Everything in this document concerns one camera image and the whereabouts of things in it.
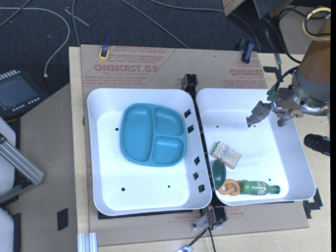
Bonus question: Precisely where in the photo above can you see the blue divided plate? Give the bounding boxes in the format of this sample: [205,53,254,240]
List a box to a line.
[120,103,187,167]

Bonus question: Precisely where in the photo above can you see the white plastic tray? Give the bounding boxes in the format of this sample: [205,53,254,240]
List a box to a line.
[86,88,213,216]
[195,88,317,207]

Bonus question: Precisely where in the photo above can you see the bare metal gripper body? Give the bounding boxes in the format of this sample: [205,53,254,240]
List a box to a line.
[269,87,330,119]

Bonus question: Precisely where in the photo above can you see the green plastic bottle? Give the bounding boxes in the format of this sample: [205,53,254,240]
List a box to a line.
[238,180,281,196]

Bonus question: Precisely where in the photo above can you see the brown cardboard board red print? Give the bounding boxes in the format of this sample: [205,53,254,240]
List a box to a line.
[79,44,310,247]

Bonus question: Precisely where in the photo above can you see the orange pretzel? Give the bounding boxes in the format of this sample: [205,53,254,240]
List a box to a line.
[218,178,241,197]

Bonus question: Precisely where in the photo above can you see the dark green bowl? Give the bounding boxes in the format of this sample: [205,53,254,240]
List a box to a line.
[212,159,227,191]

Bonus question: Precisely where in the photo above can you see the black cylinder on white bracket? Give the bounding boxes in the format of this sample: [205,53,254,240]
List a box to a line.
[303,133,331,156]

